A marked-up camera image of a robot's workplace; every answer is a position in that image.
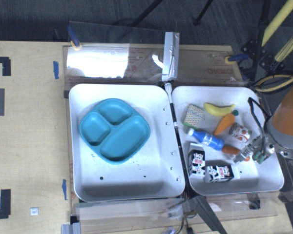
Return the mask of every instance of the wooden table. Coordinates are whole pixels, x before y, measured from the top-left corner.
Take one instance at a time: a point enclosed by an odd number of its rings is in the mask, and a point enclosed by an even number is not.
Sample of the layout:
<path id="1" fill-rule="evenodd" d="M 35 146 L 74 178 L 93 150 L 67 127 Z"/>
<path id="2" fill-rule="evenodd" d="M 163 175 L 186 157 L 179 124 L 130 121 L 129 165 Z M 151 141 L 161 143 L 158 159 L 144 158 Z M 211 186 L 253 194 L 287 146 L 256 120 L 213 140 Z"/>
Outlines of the wooden table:
<path id="1" fill-rule="evenodd" d="M 0 219 L 1 233 L 60 233 L 71 214 L 69 148 L 63 97 L 63 47 L 67 43 L 0 41 L 0 57 L 11 59 L 2 76 L 5 111 L 0 116 L 0 190 L 11 189 L 11 214 Z M 59 63 L 59 79 L 53 73 Z M 62 190 L 67 182 L 67 200 Z M 39 208 L 31 216 L 30 209 Z M 276 216 L 222 221 L 228 233 L 293 233 L 283 204 Z M 208 232 L 206 224 L 194 225 Z M 163 228 L 130 233 L 161 233 Z"/>

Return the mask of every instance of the toy banana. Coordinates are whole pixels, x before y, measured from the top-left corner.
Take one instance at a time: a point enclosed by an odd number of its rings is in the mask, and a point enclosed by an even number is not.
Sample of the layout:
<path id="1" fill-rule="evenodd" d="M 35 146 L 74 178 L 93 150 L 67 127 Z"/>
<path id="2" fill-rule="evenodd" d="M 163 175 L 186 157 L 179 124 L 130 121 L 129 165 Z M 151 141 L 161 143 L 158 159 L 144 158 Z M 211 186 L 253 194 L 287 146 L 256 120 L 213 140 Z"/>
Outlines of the toy banana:
<path id="1" fill-rule="evenodd" d="M 232 109 L 235 107 L 234 104 L 228 107 L 217 107 L 215 105 L 204 103 L 205 110 L 214 116 L 225 116 L 226 114 L 230 114 Z"/>

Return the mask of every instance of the blue divided plate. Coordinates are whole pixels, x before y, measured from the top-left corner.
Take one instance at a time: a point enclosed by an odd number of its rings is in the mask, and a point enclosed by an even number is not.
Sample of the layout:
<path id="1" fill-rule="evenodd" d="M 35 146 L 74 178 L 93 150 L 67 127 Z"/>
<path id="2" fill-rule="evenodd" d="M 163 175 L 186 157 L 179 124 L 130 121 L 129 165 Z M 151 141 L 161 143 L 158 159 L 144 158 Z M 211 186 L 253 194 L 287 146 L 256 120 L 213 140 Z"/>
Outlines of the blue divided plate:
<path id="1" fill-rule="evenodd" d="M 132 157 L 150 137 L 150 126 L 120 99 L 106 99 L 81 121 L 79 132 L 87 145 L 103 160 L 120 164 Z"/>

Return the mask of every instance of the plastic packaging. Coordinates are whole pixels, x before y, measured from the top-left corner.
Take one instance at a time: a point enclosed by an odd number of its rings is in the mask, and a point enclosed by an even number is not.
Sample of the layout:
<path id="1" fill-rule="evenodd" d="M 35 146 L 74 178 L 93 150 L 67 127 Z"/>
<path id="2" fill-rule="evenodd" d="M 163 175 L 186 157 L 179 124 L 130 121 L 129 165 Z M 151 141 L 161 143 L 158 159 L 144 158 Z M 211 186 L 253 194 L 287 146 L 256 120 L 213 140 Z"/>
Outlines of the plastic packaging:
<path id="1" fill-rule="evenodd" d="M 195 137 L 203 145 L 210 146 L 217 151 L 220 151 L 225 144 L 223 139 L 217 138 L 205 131 L 196 131 L 193 128 L 190 128 L 188 134 Z"/>
<path id="2" fill-rule="evenodd" d="M 174 234 L 176 231 L 172 227 L 168 227 L 162 232 L 162 234 Z"/>

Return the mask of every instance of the small box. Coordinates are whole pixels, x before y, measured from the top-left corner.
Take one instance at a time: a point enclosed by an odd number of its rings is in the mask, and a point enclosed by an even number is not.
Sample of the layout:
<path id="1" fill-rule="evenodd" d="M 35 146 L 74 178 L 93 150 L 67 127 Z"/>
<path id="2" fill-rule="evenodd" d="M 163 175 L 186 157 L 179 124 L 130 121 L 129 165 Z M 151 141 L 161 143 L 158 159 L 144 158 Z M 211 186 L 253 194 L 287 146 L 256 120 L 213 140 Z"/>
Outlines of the small box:
<path id="1" fill-rule="evenodd" d="M 203 118 L 203 112 L 201 108 L 190 104 L 183 124 L 187 127 L 198 129 Z"/>
<path id="2" fill-rule="evenodd" d="M 205 152 L 201 144 L 191 143 L 189 148 L 189 174 L 194 176 L 205 176 Z"/>
<path id="3" fill-rule="evenodd" d="M 207 166 L 204 181 L 206 183 L 225 182 L 233 178 L 240 178 L 237 168 L 231 165 Z"/>

